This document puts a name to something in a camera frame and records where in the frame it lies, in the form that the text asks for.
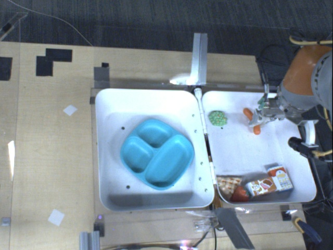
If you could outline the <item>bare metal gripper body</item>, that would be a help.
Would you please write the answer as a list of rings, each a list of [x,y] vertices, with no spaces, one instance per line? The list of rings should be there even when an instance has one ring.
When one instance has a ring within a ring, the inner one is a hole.
[[[261,115],[271,116],[272,121],[284,120],[286,118],[281,96],[278,94],[270,97],[269,93],[264,93],[258,101],[257,109],[261,111]]]

